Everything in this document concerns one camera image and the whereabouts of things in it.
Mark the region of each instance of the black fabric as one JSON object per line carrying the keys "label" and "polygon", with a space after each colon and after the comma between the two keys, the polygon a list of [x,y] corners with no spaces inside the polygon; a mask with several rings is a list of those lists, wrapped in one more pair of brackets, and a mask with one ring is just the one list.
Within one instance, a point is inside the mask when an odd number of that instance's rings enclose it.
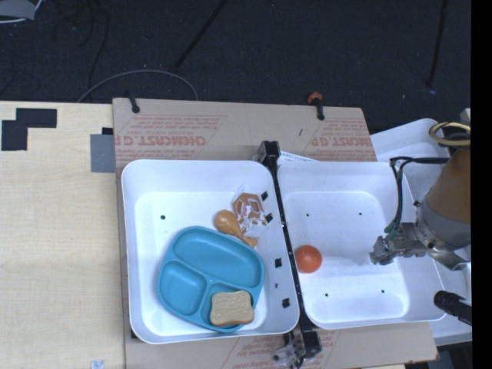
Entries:
{"label": "black fabric", "polygon": [[[0,100],[76,102],[134,70],[171,71],[223,0],[45,0],[0,25]],[[470,107],[471,0],[227,0],[175,72],[201,101],[362,108],[371,132]],[[84,102],[194,100],[186,82],[124,75]]]}

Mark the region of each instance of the blue divided plate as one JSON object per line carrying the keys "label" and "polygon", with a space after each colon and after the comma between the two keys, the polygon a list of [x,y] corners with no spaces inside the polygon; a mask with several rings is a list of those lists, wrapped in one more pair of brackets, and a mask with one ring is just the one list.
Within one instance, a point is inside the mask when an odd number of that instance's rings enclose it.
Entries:
{"label": "blue divided plate", "polygon": [[194,226],[179,231],[162,261],[157,279],[159,300],[171,313],[219,332],[244,325],[215,327],[209,316],[212,295],[244,290],[256,307],[263,287],[259,254],[237,238]]}

